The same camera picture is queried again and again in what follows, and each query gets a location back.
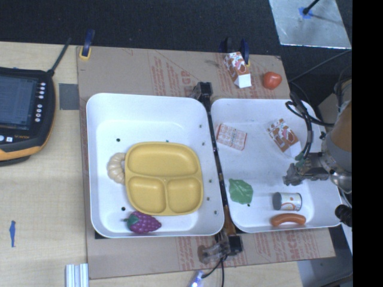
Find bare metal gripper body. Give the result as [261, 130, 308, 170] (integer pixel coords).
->
[299, 152, 352, 194]

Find small white can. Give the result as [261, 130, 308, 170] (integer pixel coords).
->
[272, 191, 302, 212]

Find white plastic tray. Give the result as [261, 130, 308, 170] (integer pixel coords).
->
[86, 93, 225, 239]
[210, 97, 344, 234]

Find orange and white carton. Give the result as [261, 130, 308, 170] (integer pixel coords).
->
[223, 51, 252, 88]
[266, 118, 303, 158]

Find orange sausage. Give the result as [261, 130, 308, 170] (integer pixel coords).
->
[270, 213, 307, 228]

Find green lettuce leaf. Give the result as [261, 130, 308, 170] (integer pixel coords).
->
[229, 178, 254, 206]

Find orange and white packet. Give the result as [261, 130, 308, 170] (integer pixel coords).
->
[215, 123, 248, 151]

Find thin black and white rod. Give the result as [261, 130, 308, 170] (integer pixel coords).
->
[205, 99, 235, 236]

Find red tomato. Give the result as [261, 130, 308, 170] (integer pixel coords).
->
[263, 71, 283, 90]

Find yellow divided plate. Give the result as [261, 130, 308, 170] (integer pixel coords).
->
[124, 141, 205, 216]

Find purple grapes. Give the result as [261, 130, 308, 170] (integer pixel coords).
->
[124, 210, 162, 235]

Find brown cardboard board red print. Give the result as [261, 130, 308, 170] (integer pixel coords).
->
[76, 45, 336, 280]

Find beige doughnut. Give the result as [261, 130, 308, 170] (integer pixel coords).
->
[107, 152, 127, 185]

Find black cylinder on white bracket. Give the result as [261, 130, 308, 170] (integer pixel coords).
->
[334, 190, 352, 227]

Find black block with thin wires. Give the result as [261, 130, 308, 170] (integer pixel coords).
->
[191, 81, 214, 102]
[229, 234, 244, 255]

